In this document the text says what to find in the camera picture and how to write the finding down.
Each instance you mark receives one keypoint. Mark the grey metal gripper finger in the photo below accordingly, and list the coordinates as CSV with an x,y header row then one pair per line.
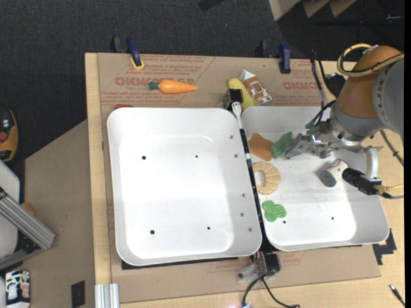
x,y
297,146
323,152

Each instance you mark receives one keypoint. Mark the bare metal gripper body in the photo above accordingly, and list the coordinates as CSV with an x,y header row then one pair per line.
x,y
327,136

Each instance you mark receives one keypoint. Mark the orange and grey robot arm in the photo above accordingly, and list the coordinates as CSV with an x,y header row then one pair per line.
x,y
356,91

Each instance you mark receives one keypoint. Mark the green broccoli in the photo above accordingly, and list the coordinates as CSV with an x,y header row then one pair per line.
x,y
281,144
273,210

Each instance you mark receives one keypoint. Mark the white can with grey lid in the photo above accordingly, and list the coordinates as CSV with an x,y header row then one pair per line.
x,y
330,173

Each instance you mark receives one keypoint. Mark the orange bread slice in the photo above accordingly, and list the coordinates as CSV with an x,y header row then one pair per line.
x,y
260,148

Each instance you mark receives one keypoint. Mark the beige doughnut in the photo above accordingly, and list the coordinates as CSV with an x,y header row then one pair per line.
x,y
273,175

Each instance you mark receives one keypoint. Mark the white plastic tray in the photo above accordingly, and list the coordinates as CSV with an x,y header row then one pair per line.
x,y
321,210
180,188

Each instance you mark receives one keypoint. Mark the brown and white carton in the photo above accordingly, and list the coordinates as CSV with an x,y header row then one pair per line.
x,y
257,88

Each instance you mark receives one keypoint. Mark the yellow corn cob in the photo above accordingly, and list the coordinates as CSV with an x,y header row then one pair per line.
x,y
242,91

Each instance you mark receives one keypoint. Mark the orange carrot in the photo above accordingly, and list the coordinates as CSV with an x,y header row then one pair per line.
x,y
175,86

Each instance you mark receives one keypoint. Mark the brown cardboard board red print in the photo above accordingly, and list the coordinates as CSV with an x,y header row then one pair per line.
x,y
199,284

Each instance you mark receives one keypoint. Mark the black and white carton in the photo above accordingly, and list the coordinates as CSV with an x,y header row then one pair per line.
x,y
17,287

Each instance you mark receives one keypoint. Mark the black cylinder on white bracket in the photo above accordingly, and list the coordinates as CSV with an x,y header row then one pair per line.
x,y
356,176

